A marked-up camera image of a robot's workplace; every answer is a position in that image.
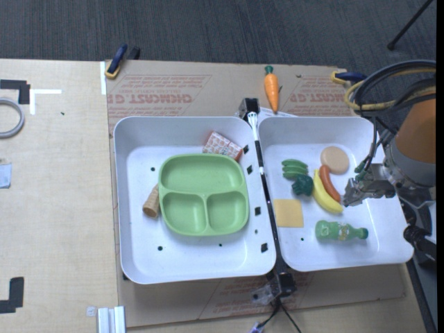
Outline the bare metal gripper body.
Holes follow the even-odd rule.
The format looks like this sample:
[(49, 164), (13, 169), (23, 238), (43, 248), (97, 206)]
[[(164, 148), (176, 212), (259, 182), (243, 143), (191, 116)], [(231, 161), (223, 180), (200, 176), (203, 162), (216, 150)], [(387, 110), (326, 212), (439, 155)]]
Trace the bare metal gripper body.
[(389, 181), (383, 164), (371, 164), (359, 174), (359, 190), (363, 198), (392, 198), (395, 187)]

